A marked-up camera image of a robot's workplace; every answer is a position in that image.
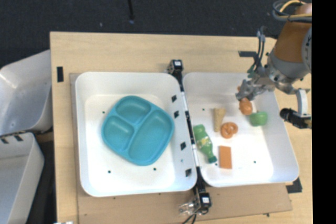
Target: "brown cylinder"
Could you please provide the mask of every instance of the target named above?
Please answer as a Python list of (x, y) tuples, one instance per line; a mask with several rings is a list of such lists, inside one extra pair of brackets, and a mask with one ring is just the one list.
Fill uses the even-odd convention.
[[(312, 4), (307, 3), (299, 6), (294, 14), (312, 12)], [(302, 42), (311, 27), (311, 23), (298, 23), (287, 21), (278, 37), (274, 47), (274, 55), (287, 62), (302, 62)]]

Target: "blue bowl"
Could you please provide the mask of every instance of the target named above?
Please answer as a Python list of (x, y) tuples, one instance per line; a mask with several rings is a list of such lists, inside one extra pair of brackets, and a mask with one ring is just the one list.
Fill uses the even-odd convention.
[(150, 165), (162, 155), (174, 133), (174, 121), (161, 108), (137, 97), (120, 99), (106, 116), (105, 144), (137, 165)]

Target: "toy pretzel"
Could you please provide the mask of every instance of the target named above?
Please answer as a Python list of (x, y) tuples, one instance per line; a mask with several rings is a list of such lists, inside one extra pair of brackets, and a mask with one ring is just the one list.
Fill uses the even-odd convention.
[(220, 129), (220, 134), (224, 138), (231, 138), (235, 133), (238, 132), (238, 126), (234, 122), (227, 122), (222, 125)]

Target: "toy food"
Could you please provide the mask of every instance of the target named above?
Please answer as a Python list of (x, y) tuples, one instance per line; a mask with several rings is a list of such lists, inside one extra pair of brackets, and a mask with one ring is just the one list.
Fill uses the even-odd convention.
[(239, 102), (239, 109), (244, 115), (252, 114), (252, 103), (246, 97), (242, 98)]
[(267, 123), (268, 116), (266, 112), (261, 111), (251, 114), (249, 118), (252, 126), (263, 126)]
[(219, 166), (220, 168), (232, 169), (231, 148), (229, 146), (219, 146)]
[(196, 144), (200, 151), (202, 151), (208, 158), (209, 163), (214, 163), (217, 161), (216, 156), (214, 155), (212, 149), (212, 142), (210, 137), (205, 132), (204, 125), (200, 124), (193, 127)]
[(216, 108), (214, 109), (214, 131), (219, 132), (221, 130), (222, 120), (226, 113), (226, 109), (224, 108)]
[(220, 134), (224, 138), (231, 138), (235, 133), (238, 132), (238, 126), (234, 122), (227, 122), (222, 125), (220, 129)]

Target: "orange toy food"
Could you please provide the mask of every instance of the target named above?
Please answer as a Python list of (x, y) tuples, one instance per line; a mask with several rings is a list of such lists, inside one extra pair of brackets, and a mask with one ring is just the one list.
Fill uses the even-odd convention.
[(239, 102), (239, 109), (244, 115), (252, 114), (252, 103), (246, 97), (242, 98)]
[(238, 126), (234, 122), (227, 122), (220, 128), (220, 134), (224, 138), (231, 138), (235, 133), (238, 132)]
[(219, 166), (220, 168), (232, 169), (231, 148), (229, 146), (219, 146)]

